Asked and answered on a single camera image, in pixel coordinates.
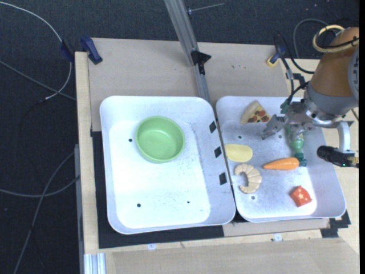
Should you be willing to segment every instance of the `green plate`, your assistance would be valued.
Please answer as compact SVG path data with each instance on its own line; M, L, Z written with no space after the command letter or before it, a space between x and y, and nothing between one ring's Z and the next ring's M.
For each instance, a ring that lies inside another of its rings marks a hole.
M150 162L164 163L177 158L185 147L185 135L173 120L163 116L144 119L136 130L141 155Z

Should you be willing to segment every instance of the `tray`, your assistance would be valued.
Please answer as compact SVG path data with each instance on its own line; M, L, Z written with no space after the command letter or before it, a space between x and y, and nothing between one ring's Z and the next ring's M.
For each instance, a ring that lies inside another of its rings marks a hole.
M294 155L287 143L285 129L262 140L261 132L266 123L240 123L241 115L252 101L258 100L272 116L279 115L279 107L285 99L225 96L216 104L223 143L250 146L253 149L253 157L247 164L253 165L262 175L259 189L253 194L244 194L239 186L246 186L247 179L242 174L236 176L234 169L239 163L227 159L237 211L250 222L342 216L346 210L346 201L335 168L333 164L317 157L317 148L326 145L320 128L303 135L306 167L298 167L291 171L273 171L264 170L262 166L272 160ZM311 203L300 207L295 205L290 193L297 186L302 186L309 192Z
M135 129L145 118L174 120L185 149L168 163L138 152ZM197 97L111 96L100 105L107 215L123 234L223 225L236 212L211 105Z

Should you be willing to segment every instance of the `carrot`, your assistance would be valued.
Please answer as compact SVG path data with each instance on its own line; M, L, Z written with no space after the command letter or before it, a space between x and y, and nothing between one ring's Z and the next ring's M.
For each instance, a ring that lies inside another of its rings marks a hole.
M294 157L281 158L274 160L273 162L266 163L263 168L266 170L293 170L299 166L299 160Z

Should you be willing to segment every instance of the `wooden table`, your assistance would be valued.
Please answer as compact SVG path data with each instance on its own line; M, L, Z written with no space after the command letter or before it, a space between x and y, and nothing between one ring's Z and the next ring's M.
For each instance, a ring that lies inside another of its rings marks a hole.
M108 274L359 272L359 180L355 168L336 168L351 220L349 228L339 231L338 238L322 238L320 229L330 228L326 218L229 223L223 225L224 237L218 239L100 249L91 130L101 130L101 101L110 95L197 96L198 91L193 68L186 66L179 42L96 38L94 43L104 59L101 64L94 65L85 52L75 54L83 232L80 244L84 253L81 261L102 254ZM274 53L273 46L199 43L199 48L212 56L205 64L212 106L225 95L289 94L281 62L273 68L265 63ZM318 64L316 60L297 62L308 70ZM290 66L298 72L291 62ZM358 154L358 124L350 130L351 149ZM336 131L324 133L327 144L336 147ZM86 269L85 273L102 272Z

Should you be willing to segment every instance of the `shrimp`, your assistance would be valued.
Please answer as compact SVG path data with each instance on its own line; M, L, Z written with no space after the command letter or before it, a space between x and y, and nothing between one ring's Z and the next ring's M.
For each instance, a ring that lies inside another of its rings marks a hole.
M234 169L234 174L239 175L244 173L247 177L248 185L239 186L240 190L245 194L255 193L262 182L262 176L258 169L251 164L241 163Z

